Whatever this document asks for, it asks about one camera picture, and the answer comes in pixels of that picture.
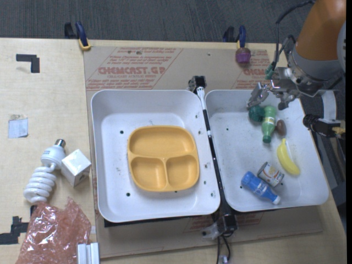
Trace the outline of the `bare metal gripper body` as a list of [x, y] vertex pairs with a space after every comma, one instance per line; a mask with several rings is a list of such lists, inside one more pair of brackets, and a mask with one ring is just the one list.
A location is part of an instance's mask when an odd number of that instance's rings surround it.
[[268, 70], [270, 90], [282, 99], [298, 98], [300, 95], [314, 97], [325, 83], [342, 73], [334, 66], [291, 66]]

